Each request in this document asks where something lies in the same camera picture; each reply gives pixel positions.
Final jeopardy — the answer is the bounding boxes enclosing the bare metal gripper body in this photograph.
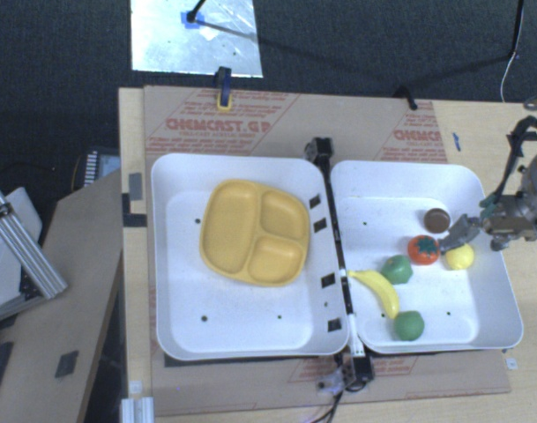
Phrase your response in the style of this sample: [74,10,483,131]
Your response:
[480,193,537,243]

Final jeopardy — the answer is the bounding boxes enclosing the yellow lemon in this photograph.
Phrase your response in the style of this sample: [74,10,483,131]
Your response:
[444,242,476,271]

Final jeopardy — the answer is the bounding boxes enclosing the brown round biscuit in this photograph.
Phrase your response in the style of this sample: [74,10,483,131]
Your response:
[422,207,451,234]

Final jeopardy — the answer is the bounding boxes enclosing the red tomato with green top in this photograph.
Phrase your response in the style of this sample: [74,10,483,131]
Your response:
[406,234,442,265]

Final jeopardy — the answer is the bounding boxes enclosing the green bell pepper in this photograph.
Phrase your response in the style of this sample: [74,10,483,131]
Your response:
[378,254,414,286]

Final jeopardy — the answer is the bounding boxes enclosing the white plastic tray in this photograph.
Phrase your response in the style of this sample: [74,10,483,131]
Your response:
[149,152,353,362]
[329,160,526,356]

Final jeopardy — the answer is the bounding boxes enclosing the yellow banana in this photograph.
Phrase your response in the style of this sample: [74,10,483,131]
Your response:
[347,269,401,321]

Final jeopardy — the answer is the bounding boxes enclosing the green lime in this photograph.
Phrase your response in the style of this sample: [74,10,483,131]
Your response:
[392,309,426,343]

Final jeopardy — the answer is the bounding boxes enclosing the thin black and white rod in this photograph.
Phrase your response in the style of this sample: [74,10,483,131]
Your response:
[319,156,365,354]

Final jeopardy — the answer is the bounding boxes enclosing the brown cardboard board red print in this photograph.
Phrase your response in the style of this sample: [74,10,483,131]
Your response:
[141,85,514,419]

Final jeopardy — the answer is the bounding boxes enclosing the yellow divided plate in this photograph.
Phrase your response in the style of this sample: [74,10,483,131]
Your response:
[198,178,312,288]

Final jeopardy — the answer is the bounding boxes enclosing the black block with thin wires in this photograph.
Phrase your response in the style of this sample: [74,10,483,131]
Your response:
[303,136,336,166]
[337,352,377,392]

